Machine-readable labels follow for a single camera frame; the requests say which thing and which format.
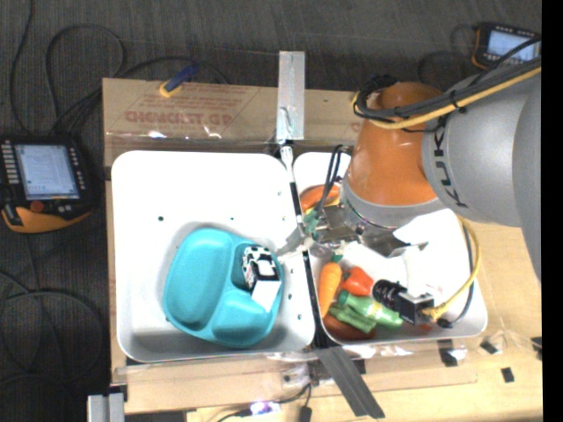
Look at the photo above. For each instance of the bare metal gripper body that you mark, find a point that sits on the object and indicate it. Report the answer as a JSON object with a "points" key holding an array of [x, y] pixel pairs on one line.
{"points": [[336, 227]]}

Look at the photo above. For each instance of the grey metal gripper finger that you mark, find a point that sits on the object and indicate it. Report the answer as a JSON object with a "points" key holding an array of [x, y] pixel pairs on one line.
{"points": [[297, 236], [291, 252]]}

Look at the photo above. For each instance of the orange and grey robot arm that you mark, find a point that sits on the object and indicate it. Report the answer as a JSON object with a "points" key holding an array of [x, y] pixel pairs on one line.
{"points": [[479, 165]]}

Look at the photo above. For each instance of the black and white carton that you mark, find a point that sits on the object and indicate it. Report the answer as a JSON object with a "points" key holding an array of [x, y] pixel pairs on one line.
{"points": [[262, 275]]}

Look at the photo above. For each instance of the orange burger bun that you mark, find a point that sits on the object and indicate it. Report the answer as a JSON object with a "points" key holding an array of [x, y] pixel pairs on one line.
{"points": [[313, 196]]}

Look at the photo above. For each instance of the orange carrot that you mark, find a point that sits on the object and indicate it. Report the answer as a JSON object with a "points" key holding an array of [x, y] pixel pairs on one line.
{"points": [[330, 281]]}

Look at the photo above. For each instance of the red pepper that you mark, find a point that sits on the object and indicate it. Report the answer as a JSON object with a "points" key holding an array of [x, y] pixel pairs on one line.
{"points": [[357, 281]]}

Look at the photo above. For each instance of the green bean pods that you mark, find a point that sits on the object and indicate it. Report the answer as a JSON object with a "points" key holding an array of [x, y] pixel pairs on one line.
{"points": [[352, 320]]}

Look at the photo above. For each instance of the green and yellow toy vegetable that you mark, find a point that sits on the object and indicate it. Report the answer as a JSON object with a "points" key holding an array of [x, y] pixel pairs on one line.
{"points": [[374, 310]]}

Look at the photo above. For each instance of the blue divided plate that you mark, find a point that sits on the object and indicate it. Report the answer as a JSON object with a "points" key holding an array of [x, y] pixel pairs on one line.
{"points": [[198, 279]]}

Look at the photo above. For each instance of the white plastic tray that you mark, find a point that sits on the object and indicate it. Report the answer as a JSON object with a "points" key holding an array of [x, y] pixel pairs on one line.
{"points": [[198, 187], [440, 271]]}

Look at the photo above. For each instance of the brown cardboard board red print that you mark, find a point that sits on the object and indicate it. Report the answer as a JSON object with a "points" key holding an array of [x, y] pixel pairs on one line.
{"points": [[184, 112]]}

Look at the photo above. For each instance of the black cylinder on white bracket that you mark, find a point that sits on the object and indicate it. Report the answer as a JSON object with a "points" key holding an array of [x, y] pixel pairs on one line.
{"points": [[407, 303]]}

